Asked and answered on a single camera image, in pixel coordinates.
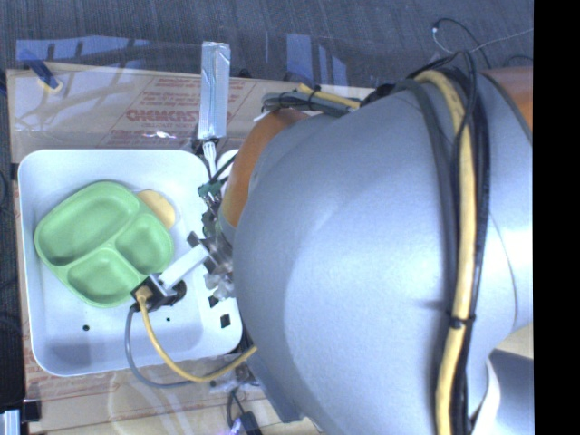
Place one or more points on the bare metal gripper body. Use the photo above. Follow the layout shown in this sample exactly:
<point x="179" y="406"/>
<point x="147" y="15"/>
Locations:
<point x="221" y="261"/>

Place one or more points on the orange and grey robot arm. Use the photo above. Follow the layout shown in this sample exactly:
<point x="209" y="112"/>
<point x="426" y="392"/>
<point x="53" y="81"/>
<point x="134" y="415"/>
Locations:
<point x="353" y="252"/>

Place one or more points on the yellow round toy food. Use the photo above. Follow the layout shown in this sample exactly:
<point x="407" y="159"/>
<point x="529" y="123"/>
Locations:
<point x="161" y="206"/>

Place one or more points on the green divided plate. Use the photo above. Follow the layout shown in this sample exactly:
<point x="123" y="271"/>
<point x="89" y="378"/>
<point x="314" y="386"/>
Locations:
<point x="99" y="243"/>

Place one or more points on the white plastic tray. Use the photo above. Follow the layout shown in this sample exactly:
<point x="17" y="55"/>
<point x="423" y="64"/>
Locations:
<point x="113" y="338"/>

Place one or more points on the brown cardboard board red print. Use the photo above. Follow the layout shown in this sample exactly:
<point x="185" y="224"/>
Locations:
<point x="81" y="397"/>

